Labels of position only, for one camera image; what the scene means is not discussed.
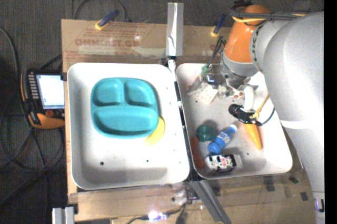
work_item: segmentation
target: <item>water bottle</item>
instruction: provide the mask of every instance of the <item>water bottle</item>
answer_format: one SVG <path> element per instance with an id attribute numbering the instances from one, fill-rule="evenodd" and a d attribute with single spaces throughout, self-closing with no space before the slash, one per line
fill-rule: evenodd
<path id="1" fill-rule="evenodd" d="M 237 131 L 236 125 L 230 125 L 226 130 L 220 131 L 215 139 L 210 142 L 207 149 L 210 154 L 220 154 L 227 144 L 232 140 L 233 134 Z"/>

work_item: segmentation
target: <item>wire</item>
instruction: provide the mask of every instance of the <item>wire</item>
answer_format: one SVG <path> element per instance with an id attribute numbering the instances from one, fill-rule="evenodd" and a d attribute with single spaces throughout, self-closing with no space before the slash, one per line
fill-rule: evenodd
<path id="1" fill-rule="evenodd" d="M 9 107 L 9 105 L 11 104 L 11 102 L 14 100 L 14 97 L 12 97 L 10 99 L 10 101 L 8 102 L 7 106 L 6 106 L 6 109 Z M 3 124 L 3 117 L 4 117 L 4 114 L 5 114 L 5 110 L 1 113 L 1 116 L 0 116 L 0 126 L 2 126 Z M 24 148 L 26 147 L 27 145 L 27 142 L 28 142 L 28 139 L 32 136 L 34 141 L 35 141 L 35 144 L 39 150 L 39 153 L 42 157 L 42 153 L 41 153 L 41 149 L 37 143 L 37 140 L 36 140 L 36 137 L 34 136 L 34 128 L 33 127 L 30 127 L 29 131 L 28 131 L 28 134 L 24 140 L 24 142 L 22 143 L 22 145 L 19 147 L 19 149 L 17 150 L 17 152 L 14 154 L 13 157 L 10 157 L 7 153 L 6 153 L 6 150 L 4 149 L 3 147 L 3 144 L 2 144 L 2 140 L 1 140 L 1 137 L 0 137 L 0 149 L 2 150 L 5 158 L 6 158 L 6 162 L 5 163 L 2 163 L 0 165 L 0 168 L 3 168 L 4 166 L 8 165 L 8 164 L 12 164 L 14 165 L 15 167 L 21 169 L 21 170 L 24 170 L 24 171 L 27 171 L 27 172 L 43 172 L 43 171 L 47 171 L 47 170 L 50 170 L 54 167 L 54 165 L 52 166 L 49 166 L 53 163 L 53 161 L 56 159 L 56 157 L 60 154 L 60 151 L 64 151 L 64 139 L 63 139 L 63 132 L 59 129 L 59 131 L 61 132 L 61 143 L 60 143 L 60 146 L 58 148 L 58 151 L 57 153 L 52 157 L 51 160 L 49 160 L 49 162 L 46 164 L 44 163 L 44 160 L 43 160 L 43 167 L 41 169 L 35 169 L 35 168 L 32 168 L 32 167 L 29 167 L 29 166 L 26 166 L 26 165 L 23 165 L 22 163 L 20 163 L 19 161 L 16 160 L 16 158 L 24 151 Z"/>
<path id="2" fill-rule="evenodd" d="M 75 20 L 76 19 L 76 16 L 77 16 L 77 13 L 78 11 L 81 9 L 81 7 L 90 0 L 83 0 L 79 6 L 77 7 L 76 11 L 74 12 L 74 15 L 73 15 L 73 19 Z M 119 2 L 118 0 L 112 0 L 113 2 L 117 3 L 117 5 L 122 9 L 122 13 L 123 13 L 123 21 L 126 20 L 126 10 L 125 10 L 125 7 L 122 5 L 121 2 Z"/>
<path id="3" fill-rule="evenodd" d="M 49 60 L 47 63 L 43 64 L 42 66 L 40 66 L 38 69 L 39 70 L 44 70 L 46 67 L 48 67 L 49 65 L 53 64 L 54 62 L 56 62 L 57 60 L 59 60 L 60 58 L 62 58 L 62 54 L 59 54 L 58 56 L 54 57 L 53 59 Z"/>
<path id="4" fill-rule="evenodd" d="M 183 212 L 184 212 L 184 210 L 185 210 L 185 207 L 186 207 L 186 204 L 184 203 L 178 210 L 171 211 L 171 212 L 167 212 L 167 213 L 164 213 L 164 214 L 167 215 L 167 216 L 169 217 L 170 215 L 174 215 L 174 214 L 176 214 L 176 213 L 178 213 L 178 212 L 181 211 L 181 213 L 179 214 L 179 216 L 178 216 L 178 218 L 177 218 L 177 222 L 176 222 L 176 223 L 178 223 L 178 219 L 181 218 L 181 216 L 182 216 L 182 214 L 183 214 Z M 136 221 L 136 220 L 148 220 L 148 216 L 140 216 L 140 217 L 133 218 L 133 219 L 131 219 L 131 220 L 130 220 L 128 223 L 126 223 L 126 224 L 131 224 L 132 222 L 134 222 L 134 221 Z"/>
<path id="5" fill-rule="evenodd" d="M 33 175 L 30 179 L 28 179 L 27 181 L 23 182 L 19 187 L 17 187 L 11 194 L 9 194 L 6 198 L 4 198 L 1 202 L 0 202 L 0 209 L 2 208 L 2 206 L 6 203 L 9 202 L 9 200 L 15 196 L 16 194 L 18 194 L 21 191 L 24 191 L 27 187 L 29 187 L 32 183 L 36 182 L 42 175 L 44 175 L 44 173 L 40 173 L 40 174 L 35 174 Z"/>
<path id="6" fill-rule="evenodd" d="M 234 20 L 237 22 L 252 22 L 252 21 L 260 21 L 260 20 L 282 20 L 282 21 L 289 21 L 298 18 L 299 16 L 306 15 L 305 13 L 243 13 L 237 11 L 239 7 L 247 7 L 252 3 L 239 1 L 235 2 L 235 5 L 231 7 L 229 14 L 233 17 Z"/>
<path id="7" fill-rule="evenodd" d="M 274 112 L 275 112 L 275 108 L 273 108 L 273 111 L 272 111 L 272 113 L 269 115 L 269 117 L 268 117 L 268 119 L 267 120 L 265 120 L 264 122 L 256 122 L 256 125 L 258 125 L 258 126 L 262 126 L 262 125 L 264 125 L 264 124 L 266 124 L 272 117 L 273 117 L 273 115 L 274 115 Z"/>
<path id="8" fill-rule="evenodd" d="M 17 52 L 16 52 L 16 48 L 14 46 L 14 43 L 11 39 L 11 37 L 8 35 L 8 33 L 0 27 L 0 32 L 2 32 L 4 34 L 4 36 L 6 37 L 8 43 L 9 43 L 9 46 L 11 47 L 11 50 L 12 50 L 12 55 L 13 55 L 13 59 L 14 59 L 14 70 L 15 70 L 15 73 L 17 74 L 17 77 L 16 79 L 17 80 L 13 80 L 13 82 L 17 83 L 20 79 L 19 79 L 19 72 L 18 72 L 18 69 L 19 69 L 19 65 L 18 65 L 18 60 L 17 60 Z"/>
<path id="9" fill-rule="evenodd" d="M 257 113 L 260 113 L 262 111 L 263 106 L 265 105 L 265 103 L 267 102 L 267 100 L 269 99 L 269 94 L 267 93 L 267 95 L 265 96 L 264 100 L 262 101 L 260 107 L 256 110 Z"/>
<path id="10" fill-rule="evenodd" d="M 208 61 L 207 65 L 206 65 L 207 68 L 210 67 L 212 60 L 215 58 L 217 53 L 220 51 L 221 45 L 224 45 L 224 46 L 226 45 L 226 40 L 222 36 L 220 36 L 217 40 L 217 43 L 215 45 L 213 54 L 212 54 L 210 60 Z"/>

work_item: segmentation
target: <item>orange carrot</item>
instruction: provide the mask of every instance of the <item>orange carrot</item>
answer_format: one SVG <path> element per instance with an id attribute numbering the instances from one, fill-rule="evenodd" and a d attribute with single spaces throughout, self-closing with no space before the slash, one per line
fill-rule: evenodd
<path id="1" fill-rule="evenodd" d="M 191 152 L 193 157 L 193 162 L 198 169 L 202 169 L 205 166 L 204 160 L 200 157 L 198 150 L 199 139 L 197 136 L 192 136 L 190 138 Z"/>
<path id="2" fill-rule="evenodd" d="M 262 145 L 261 145 L 261 140 L 259 136 L 259 132 L 257 131 L 257 127 L 254 124 L 244 124 L 244 128 L 251 138 L 251 140 L 254 142 L 255 146 L 257 149 L 261 150 Z"/>

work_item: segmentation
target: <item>white object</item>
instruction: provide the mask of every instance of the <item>white object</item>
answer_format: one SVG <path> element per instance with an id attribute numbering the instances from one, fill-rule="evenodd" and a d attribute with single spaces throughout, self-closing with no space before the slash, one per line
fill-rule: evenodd
<path id="1" fill-rule="evenodd" d="M 166 56 L 183 55 L 184 4 L 168 3 Z"/>
<path id="2" fill-rule="evenodd" d="M 165 133 L 153 146 L 144 138 L 118 139 L 99 134 L 90 113 L 91 90 L 107 77 L 149 82 L 157 94 Z M 68 71 L 71 167 L 74 182 L 85 190 L 177 183 L 190 166 L 174 81 L 169 69 L 153 64 L 78 63 Z"/>

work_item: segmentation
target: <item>bottle label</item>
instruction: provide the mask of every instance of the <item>bottle label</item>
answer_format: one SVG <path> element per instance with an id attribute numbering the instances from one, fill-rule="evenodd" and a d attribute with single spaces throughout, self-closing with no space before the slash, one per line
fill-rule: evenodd
<path id="1" fill-rule="evenodd" d="M 226 143 L 226 145 L 229 144 L 229 142 L 231 141 L 231 137 L 223 131 L 218 134 L 218 137 L 222 139 Z"/>

